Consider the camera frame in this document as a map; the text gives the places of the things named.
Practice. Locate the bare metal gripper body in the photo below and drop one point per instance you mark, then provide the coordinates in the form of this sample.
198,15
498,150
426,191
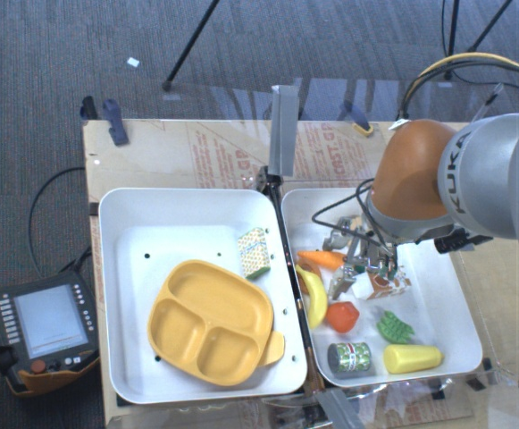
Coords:
368,246

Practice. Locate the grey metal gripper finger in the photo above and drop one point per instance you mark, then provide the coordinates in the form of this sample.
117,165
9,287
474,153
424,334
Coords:
341,282
334,239

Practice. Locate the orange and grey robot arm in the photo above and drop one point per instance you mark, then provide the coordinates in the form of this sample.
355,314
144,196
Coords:
424,172

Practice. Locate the orange carrot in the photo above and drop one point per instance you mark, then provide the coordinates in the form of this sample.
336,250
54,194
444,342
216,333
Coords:
323,258

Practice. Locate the yellow banana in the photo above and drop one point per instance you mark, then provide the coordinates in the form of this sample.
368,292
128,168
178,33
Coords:
317,297

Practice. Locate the white and orange carton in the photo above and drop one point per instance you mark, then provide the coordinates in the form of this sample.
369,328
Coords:
386,288

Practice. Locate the green toy lettuce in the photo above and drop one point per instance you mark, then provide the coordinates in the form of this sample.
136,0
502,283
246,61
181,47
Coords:
394,328

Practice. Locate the green labelled small can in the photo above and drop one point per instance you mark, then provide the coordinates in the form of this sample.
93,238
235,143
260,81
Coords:
353,358

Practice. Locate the yellow and green patterned carton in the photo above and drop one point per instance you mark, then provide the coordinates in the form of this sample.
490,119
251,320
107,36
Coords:
253,253

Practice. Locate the white plastic tray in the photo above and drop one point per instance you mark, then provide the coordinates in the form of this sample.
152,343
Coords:
437,293
174,221

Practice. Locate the yellow plastic bottle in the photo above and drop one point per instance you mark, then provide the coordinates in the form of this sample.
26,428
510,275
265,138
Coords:
411,358

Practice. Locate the yellow divided plate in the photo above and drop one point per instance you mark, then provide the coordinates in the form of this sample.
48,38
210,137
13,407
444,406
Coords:
214,320

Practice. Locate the brown cardboard board red print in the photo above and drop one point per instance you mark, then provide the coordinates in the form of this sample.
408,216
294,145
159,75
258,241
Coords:
161,159

